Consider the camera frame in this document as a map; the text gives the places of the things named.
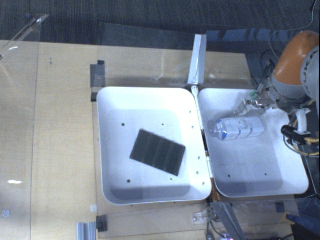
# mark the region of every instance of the wooden table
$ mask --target wooden table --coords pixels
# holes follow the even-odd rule
[[[17,63],[28,60],[26,51],[24,54],[16,58]],[[31,173],[25,174],[30,175],[31,183],[25,186],[31,189],[29,215],[33,240],[75,239],[78,222],[87,223],[96,220],[98,203],[99,213],[116,214],[145,210],[145,208],[136,210],[135,207],[114,206],[101,196],[101,172],[96,170],[100,168],[100,160],[99,157],[95,158],[95,147],[97,149],[99,146],[94,134],[94,120],[97,119],[94,113],[95,103],[91,103],[90,88],[90,64],[96,64],[97,60],[101,59],[101,54],[108,58],[106,65],[116,65],[119,69],[137,69],[144,65],[143,69],[139,69],[144,76],[151,72],[150,68],[159,67],[154,61],[160,62],[165,58],[169,63],[162,63],[162,66],[166,68],[164,71],[170,74],[168,69],[171,67],[180,65],[188,69],[191,60],[191,51],[39,44],[34,132],[32,125],[28,130],[30,135],[34,134],[32,167],[27,168],[32,170],[32,178]],[[128,56],[138,59],[128,60],[126,59]],[[216,78],[215,81],[221,79],[222,84],[224,81],[232,83],[240,76],[243,81],[240,84],[250,86],[248,83],[250,74],[243,54],[208,53],[206,67],[207,76],[211,79]],[[20,76],[23,77],[24,74],[26,72],[21,72]],[[17,165],[8,157],[10,156],[6,156],[7,172]],[[21,218],[24,215],[28,217],[28,213],[30,211],[27,209],[21,214]],[[130,232],[132,228],[135,229],[128,224],[118,225],[113,237],[117,232],[126,230],[127,234],[124,235],[139,234],[138,231]],[[205,228],[203,225],[189,228],[183,224],[178,226],[176,232],[163,231],[159,234],[147,234],[148,229],[144,228],[141,232],[147,235],[123,236],[117,239],[203,240]],[[273,232],[281,232],[281,235],[291,232],[287,224],[264,225],[260,227],[260,232],[263,235],[263,232],[268,233],[270,229]],[[248,227],[243,230],[250,232],[251,229]],[[15,236],[6,234],[3,239],[17,238],[17,234]],[[29,237],[26,234],[18,238]]]

